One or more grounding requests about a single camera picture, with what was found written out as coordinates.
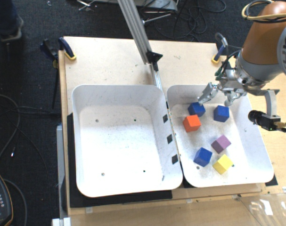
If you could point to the blue cube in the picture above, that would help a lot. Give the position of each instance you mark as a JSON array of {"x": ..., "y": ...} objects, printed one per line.
[
  {"x": 196, "y": 109},
  {"x": 221, "y": 114},
  {"x": 202, "y": 156}
]

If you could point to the yellow cube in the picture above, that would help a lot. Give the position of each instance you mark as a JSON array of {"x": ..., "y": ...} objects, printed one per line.
[{"x": 223, "y": 164}]

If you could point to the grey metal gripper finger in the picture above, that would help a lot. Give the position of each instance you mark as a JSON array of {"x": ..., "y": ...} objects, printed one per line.
[
  {"x": 210, "y": 92},
  {"x": 231, "y": 99}
]

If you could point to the orange cube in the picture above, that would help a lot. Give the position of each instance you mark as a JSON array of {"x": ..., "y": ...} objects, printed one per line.
[{"x": 191, "y": 123}]

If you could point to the thin black and white rod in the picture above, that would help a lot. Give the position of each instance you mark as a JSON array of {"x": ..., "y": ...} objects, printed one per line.
[{"x": 158, "y": 79}]

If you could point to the white plastic tray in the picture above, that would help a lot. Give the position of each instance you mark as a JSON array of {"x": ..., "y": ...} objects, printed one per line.
[
  {"x": 121, "y": 140},
  {"x": 246, "y": 149}
]

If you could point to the pale wood board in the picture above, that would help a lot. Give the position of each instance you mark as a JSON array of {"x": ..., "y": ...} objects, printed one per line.
[{"x": 105, "y": 62}]

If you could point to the black cylinder on white bracket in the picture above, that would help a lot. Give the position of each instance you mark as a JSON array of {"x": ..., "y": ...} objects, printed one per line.
[{"x": 263, "y": 119}]

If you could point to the person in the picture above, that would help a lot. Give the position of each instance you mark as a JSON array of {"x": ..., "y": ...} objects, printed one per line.
[{"x": 6, "y": 13}]

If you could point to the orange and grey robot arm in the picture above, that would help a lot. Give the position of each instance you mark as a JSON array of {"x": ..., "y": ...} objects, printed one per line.
[{"x": 263, "y": 43}]

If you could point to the purple cube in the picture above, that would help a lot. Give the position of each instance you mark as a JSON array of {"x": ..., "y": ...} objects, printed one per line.
[{"x": 221, "y": 144}]

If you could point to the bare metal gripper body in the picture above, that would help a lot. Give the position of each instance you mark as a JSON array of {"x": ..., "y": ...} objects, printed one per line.
[{"x": 230, "y": 82}]

